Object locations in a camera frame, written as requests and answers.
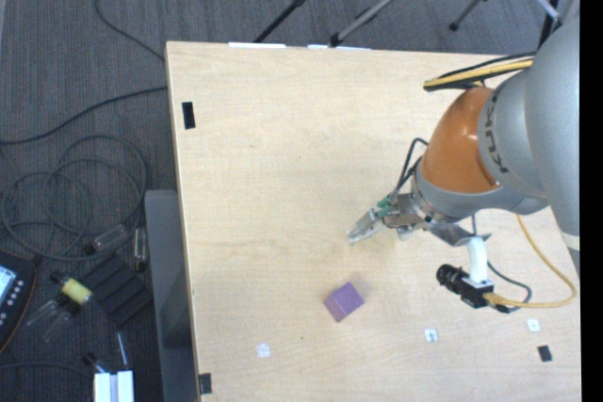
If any black cylinder on white bracket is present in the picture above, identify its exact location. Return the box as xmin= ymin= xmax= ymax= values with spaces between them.
xmin=435 ymin=235 xmax=496 ymax=310

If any small yellow bottle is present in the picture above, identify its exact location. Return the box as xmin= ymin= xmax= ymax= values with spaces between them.
xmin=50 ymin=271 xmax=93 ymax=305

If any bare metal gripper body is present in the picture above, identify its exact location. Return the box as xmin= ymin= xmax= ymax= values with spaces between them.
xmin=382 ymin=192 xmax=435 ymax=233

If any black ribbed block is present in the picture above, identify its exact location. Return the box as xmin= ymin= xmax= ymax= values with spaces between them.
xmin=82 ymin=251 xmax=153 ymax=327

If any purple cube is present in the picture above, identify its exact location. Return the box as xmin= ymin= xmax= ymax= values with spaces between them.
xmin=322 ymin=281 xmax=366 ymax=323

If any grey table support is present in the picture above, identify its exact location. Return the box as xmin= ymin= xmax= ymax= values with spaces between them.
xmin=143 ymin=188 xmax=200 ymax=402

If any pale wood board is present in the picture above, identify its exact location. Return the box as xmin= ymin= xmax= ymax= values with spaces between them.
xmin=164 ymin=40 xmax=581 ymax=402

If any white box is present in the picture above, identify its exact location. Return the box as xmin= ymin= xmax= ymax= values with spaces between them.
xmin=92 ymin=370 xmax=136 ymax=402

